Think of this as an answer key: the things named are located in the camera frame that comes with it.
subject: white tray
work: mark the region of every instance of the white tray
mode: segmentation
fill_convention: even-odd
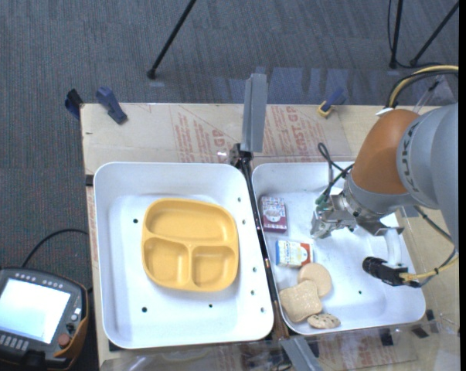
[[[338,162],[346,167],[349,162]],[[339,190],[344,183],[340,179]],[[314,240],[310,236],[311,216],[315,200],[328,185],[328,163],[265,163],[252,174],[257,205],[261,196],[280,196],[286,202],[287,231],[264,232],[272,272],[279,292],[297,284],[298,269],[275,265],[276,240],[293,240],[315,244],[315,261],[324,265],[332,278],[332,291],[321,298],[323,312],[332,313],[341,320],[338,328],[315,329],[307,322],[293,323],[282,311],[286,324],[302,335],[341,332],[385,325],[415,322],[425,312],[425,298],[421,288],[390,286],[372,277],[362,269],[366,257],[387,259],[383,237],[373,237],[357,227],[335,230],[330,237]],[[394,214],[382,220],[387,226],[397,226]],[[412,261],[400,235],[402,262],[414,273]]]
[[[262,339],[274,314],[247,182],[231,165],[111,162],[94,176],[102,320],[124,349]],[[215,203],[234,217],[240,265],[217,292],[181,291],[152,282],[141,262],[141,222],[157,199]]]

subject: gray metal bracket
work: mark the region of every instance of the gray metal bracket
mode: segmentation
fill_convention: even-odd
[[[296,371],[324,371],[304,336],[298,335],[283,339],[281,346],[286,351]]]
[[[241,151],[262,152],[267,90],[268,84],[265,74],[254,73],[246,81]]]

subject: black camera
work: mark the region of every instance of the black camera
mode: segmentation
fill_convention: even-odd
[[[367,257],[363,260],[363,270],[391,286],[401,286],[405,283],[400,274],[407,272],[408,267],[404,267],[402,264],[393,266],[378,257]]]

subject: yellow plate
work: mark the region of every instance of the yellow plate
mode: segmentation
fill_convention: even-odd
[[[146,274],[167,288],[219,291],[238,271],[236,222],[222,206],[161,198],[146,210],[141,260]]]

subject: tripod leg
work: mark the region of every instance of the tripod leg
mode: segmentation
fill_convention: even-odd
[[[427,40],[427,42],[422,47],[422,49],[419,51],[419,53],[410,61],[410,66],[415,67],[417,65],[418,59],[423,55],[423,53],[428,48],[428,46],[434,41],[435,37],[437,37],[437,34],[439,34],[439,32],[442,30],[442,28],[446,25],[447,21],[456,12],[458,7],[459,7],[459,0],[457,0],[456,4],[454,4],[454,7],[449,11],[449,13],[446,15],[444,20],[435,29],[434,34],[432,34],[432,36],[430,36],[430,38]]]
[[[178,23],[176,23],[175,28],[172,30],[171,35],[169,36],[168,40],[165,42],[164,48],[162,48],[161,53],[158,54],[157,59],[155,60],[154,64],[152,65],[152,68],[147,72],[147,77],[150,79],[155,78],[155,71],[157,70],[158,65],[160,64],[162,58],[164,58],[165,53],[169,49],[169,47],[172,44],[172,41],[178,34],[179,30],[181,29],[182,24],[185,22],[186,17],[188,14],[192,11],[192,8],[195,4],[196,0],[190,0],[188,5],[185,8],[185,11],[182,13],[181,18],[179,18]]]
[[[397,2],[397,14],[396,14],[396,24],[394,28],[394,41],[393,41],[393,48],[392,48],[392,56],[390,57],[390,63],[389,63],[389,67],[391,69],[397,68],[397,59],[396,59],[397,40],[400,37],[401,14],[402,13],[403,13],[403,0],[399,0]]]

